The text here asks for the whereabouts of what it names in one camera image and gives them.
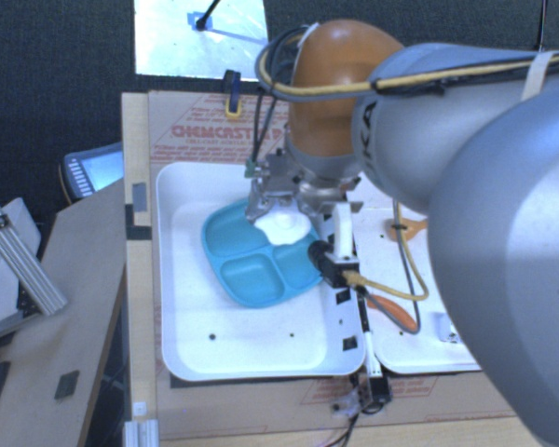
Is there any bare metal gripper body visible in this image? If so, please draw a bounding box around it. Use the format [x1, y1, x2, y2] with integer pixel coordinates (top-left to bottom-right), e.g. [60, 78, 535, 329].
[249, 149, 364, 218]

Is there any white rounded toy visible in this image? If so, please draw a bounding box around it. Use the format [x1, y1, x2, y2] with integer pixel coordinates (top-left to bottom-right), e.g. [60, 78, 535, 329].
[252, 210, 312, 246]

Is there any blue divided plate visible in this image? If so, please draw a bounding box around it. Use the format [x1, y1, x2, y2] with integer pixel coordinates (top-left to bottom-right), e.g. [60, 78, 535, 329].
[200, 197, 325, 309]

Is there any brown cardboard board red print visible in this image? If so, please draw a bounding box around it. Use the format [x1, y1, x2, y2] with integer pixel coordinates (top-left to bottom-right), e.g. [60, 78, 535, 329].
[146, 89, 535, 441]

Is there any white plastic tray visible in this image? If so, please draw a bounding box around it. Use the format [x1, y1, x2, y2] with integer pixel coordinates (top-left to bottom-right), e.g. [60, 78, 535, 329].
[156, 161, 368, 382]
[347, 187, 484, 375]

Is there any tan flat toy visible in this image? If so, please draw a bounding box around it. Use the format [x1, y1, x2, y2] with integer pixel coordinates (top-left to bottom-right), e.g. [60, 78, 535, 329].
[386, 218, 429, 244]

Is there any thin black and white rod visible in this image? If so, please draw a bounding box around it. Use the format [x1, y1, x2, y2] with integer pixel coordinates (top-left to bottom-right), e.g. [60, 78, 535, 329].
[352, 244, 381, 377]

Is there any clear plastic packet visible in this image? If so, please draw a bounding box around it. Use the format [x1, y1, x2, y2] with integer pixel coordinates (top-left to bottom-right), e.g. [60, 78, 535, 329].
[430, 312, 468, 345]

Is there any black cylinder on white bracket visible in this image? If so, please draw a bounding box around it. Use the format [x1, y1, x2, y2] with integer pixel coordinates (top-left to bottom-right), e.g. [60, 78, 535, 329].
[307, 201, 362, 291]

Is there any black block with thin wires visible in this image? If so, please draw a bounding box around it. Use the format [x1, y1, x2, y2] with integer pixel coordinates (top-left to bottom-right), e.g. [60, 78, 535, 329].
[359, 374, 393, 408]

